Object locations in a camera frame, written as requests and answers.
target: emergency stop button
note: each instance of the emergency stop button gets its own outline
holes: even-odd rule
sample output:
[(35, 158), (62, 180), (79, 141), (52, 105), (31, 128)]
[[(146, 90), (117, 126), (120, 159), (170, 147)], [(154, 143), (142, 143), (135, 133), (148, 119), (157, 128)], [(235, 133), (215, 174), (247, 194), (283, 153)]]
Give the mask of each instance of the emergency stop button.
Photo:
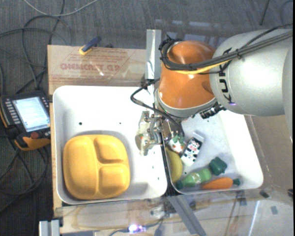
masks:
[(37, 139), (39, 137), (39, 134), (37, 132), (31, 132), (30, 137), (32, 139)]

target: green bottle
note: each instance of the green bottle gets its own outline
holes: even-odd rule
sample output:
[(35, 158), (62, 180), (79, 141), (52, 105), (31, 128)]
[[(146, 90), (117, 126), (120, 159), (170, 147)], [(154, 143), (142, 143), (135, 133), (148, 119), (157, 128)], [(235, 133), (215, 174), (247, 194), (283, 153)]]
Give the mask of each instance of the green bottle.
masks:
[(197, 172), (191, 172), (184, 180), (176, 182), (176, 188), (180, 190), (183, 187), (193, 187), (205, 181), (209, 181), (211, 177), (211, 171), (207, 168), (204, 168)]

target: orange carrot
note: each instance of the orange carrot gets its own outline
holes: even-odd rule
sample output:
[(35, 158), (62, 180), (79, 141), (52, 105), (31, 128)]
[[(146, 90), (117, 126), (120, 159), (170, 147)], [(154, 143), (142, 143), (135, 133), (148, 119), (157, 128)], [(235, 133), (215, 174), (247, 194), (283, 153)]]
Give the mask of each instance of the orange carrot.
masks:
[(229, 189), (233, 184), (239, 185), (239, 179), (232, 180), (230, 177), (221, 177), (202, 184), (202, 189)]

